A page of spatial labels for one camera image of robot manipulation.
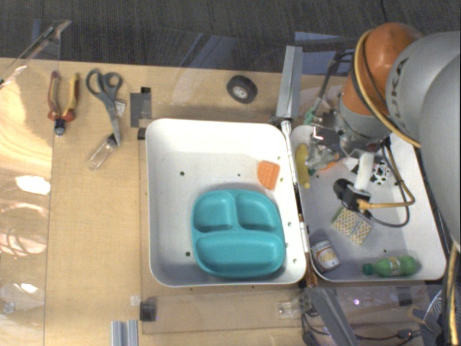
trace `white tray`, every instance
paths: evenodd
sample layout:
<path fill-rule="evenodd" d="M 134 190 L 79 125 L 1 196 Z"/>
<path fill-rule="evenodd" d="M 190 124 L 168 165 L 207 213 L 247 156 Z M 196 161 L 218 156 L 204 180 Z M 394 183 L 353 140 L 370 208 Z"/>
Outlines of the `white tray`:
<path fill-rule="evenodd" d="M 290 284 L 305 274 L 290 163 L 284 136 L 267 124 L 160 119 L 146 131 L 150 266 L 172 287 L 236 284 Z M 280 165 L 274 190 L 259 184 L 261 160 Z M 229 280 L 201 270 L 192 249 L 191 214 L 204 192 L 243 188 L 264 193 L 277 205 L 287 246 L 285 263 L 257 280 Z"/>
<path fill-rule="evenodd" d="M 293 150 L 301 144 L 309 144 L 312 127 L 302 125 L 292 132 Z M 388 228 L 373 223 L 372 230 L 362 245 L 355 244 L 331 224 L 335 212 L 341 207 L 333 184 L 339 178 L 352 182 L 356 175 L 346 165 L 352 160 L 339 162 L 325 171 L 319 171 L 310 178 L 310 188 L 300 187 L 305 222 L 309 225 L 310 244 L 315 233 L 324 230 L 336 251 L 341 265 L 336 269 L 318 273 L 322 278 L 333 282 L 371 282 L 384 280 L 438 280 L 444 274 L 446 259 L 440 242 L 439 232 L 434 221 L 429 199 L 424 187 L 421 171 L 411 145 L 391 135 L 392 150 L 399 172 L 416 203 L 410 207 L 410 221 L 403 228 Z M 389 180 L 379 186 L 370 183 L 372 202 L 384 203 L 401 201 L 399 189 Z M 398 223 L 405 220 L 404 208 L 374 209 L 372 213 L 383 221 Z M 362 265 L 375 262 L 384 256 L 413 255 L 419 263 L 419 270 L 410 277 L 382 278 L 362 274 Z"/>

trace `teal plate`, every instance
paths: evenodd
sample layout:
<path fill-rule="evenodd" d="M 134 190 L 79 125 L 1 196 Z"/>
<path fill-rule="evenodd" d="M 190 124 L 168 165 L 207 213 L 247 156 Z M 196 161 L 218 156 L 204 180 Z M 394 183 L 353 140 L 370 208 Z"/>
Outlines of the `teal plate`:
<path fill-rule="evenodd" d="M 200 268 L 217 277 L 262 277 L 278 271 L 285 260 L 277 206 L 250 190 L 199 196 L 192 211 L 192 243 Z"/>

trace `wooden surface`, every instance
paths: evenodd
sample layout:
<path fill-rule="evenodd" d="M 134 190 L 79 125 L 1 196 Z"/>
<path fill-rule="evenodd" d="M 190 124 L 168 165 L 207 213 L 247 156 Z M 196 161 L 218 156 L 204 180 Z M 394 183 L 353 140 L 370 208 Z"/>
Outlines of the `wooden surface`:
<path fill-rule="evenodd" d="M 267 120 L 274 112 L 279 93 L 279 74 L 249 74 L 259 94 L 251 105 L 242 105 L 225 90 L 234 72 L 106 64 L 96 67 L 103 73 L 116 71 L 122 76 L 124 83 L 118 97 L 127 102 L 120 120 L 122 147 L 109 156 L 98 171 L 90 171 L 87 160 L 112 130 L 103 104 L 92 97 L 84 85 L 86 74 L 95 68 L 93 63 L 59 63 L 62 107 L 68 101 L 70 78 L 74 73 L 81 76 L 76 119 L 68 124 L 61 138 L 53 136 L 53 124 L 46 119 L 45 97 L 52 68 L 37 67 L 36 80 L 23 86 L 37 97 L 37 107 L 29 104 L 24 109 L 25 119 L 33 121 L 28 128 L 31 130 L 29 140 L 24 141 L 27 147 L 23 149 L 24 152 L 34 149 L 35 156 L 24 158 L 19 152 L 8 160 L 2 159 L 2 165 L 11 165 L 12 174 L 26 171 L 51 181 L 48 255 L 44 253 L 22 268 L 30 272 L 34 267 L 40 269 L 48 265 L 46 278 L 43 270 L 36 270 L 37 283 L 46 289 L 46 302 L 44 324 L 40 312 L 35 323 L 39 335 L 41 326 L 45 327 L 46 346 L 109 345 L 110 322 L 138 319 L 141 297 L 161 295 L 174 302 L 171 289 L 159 287 L 153 278 L 146 276 L 147 256 L 141 251 L 146 249 L 146 227 L 140 224 L 146 222 L 143 200 L 146 186 L 140 183 L 145 171 L 140 169 L 138 130 L 129 124 L 130 93 L 139 92 L 141 87 L 152 88 L 154 117 L 175 115 L 242 121 Z M 303 78 L 302 99 L 315 98 L 321 79 Z M 331 91 L 337 91 L 341 82 L 342 79 L 333 80 L 332 85 L 336 87 Z M 303 102 L 302 112 L 306 107 Z M 187 291 L 190 290 L 183 290 L 181 294 L 186 296 Z M 285 294 L 285 300 L 290 299 L 289 294 Z M 267 299 L 271 301 L 270 292 Z M 174 306 L 179 311 L 187 309 L 177 302 Z M 359 315 L 366 323 L 366 313 Z M 179 314 L 177 324 L 166 328 L 170 332 L 191 329 L 191 324 L 184 325 L 183 329 L 181 324 L 194 316 L 198 315 Z M 166 334 L 149 334 L 152 329 L 142 329 L 140 325 L 140 345 L 300 345 L 301 331 L 296 327 L 300 325 L 299 320 L 281 324 L 288 328 Z"/>

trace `scissors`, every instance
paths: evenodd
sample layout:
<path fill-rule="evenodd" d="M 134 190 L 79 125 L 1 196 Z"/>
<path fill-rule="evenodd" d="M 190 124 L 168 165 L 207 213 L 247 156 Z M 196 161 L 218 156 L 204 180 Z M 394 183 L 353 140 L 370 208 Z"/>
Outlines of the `scissors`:
<path fill-rule="evenodd" d="M 91 78 L 94 75 L 97 76 L 96 83 L 98 91 L 94 91 L 90 84 Z M 88 73 L 88 76 L 86 76 L 86 87 L 95 97 L 102 101 L 106 107 L 107 112 L 109 113 L 110 122 L 114 131 L 114 137 L 118 146 L 122 143 L 122 137 L 120 135 L 115 99 L 120 86 L 122 86 L 122 77 L 120 77 L 120 75 L 115 72 L 102 74 L 99 69 L 93 69 Z"/>

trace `scissors blade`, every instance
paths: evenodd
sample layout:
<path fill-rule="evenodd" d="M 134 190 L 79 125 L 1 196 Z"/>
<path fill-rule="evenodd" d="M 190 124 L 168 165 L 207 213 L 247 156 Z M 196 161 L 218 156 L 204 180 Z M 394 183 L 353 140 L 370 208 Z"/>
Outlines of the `scissors blade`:
<path fill-rule="evenodd" d="M 115 110 L 107 109 L 109 116 L 110 116 L 110 123 L 112 124 L 112 129 L 114 131 L 114 137 L 117 142 L 117 145 L 120 146 L 122 144 L 122 136 L 120 133 L 120 126 L 118 124 L 118 117 Z"/>

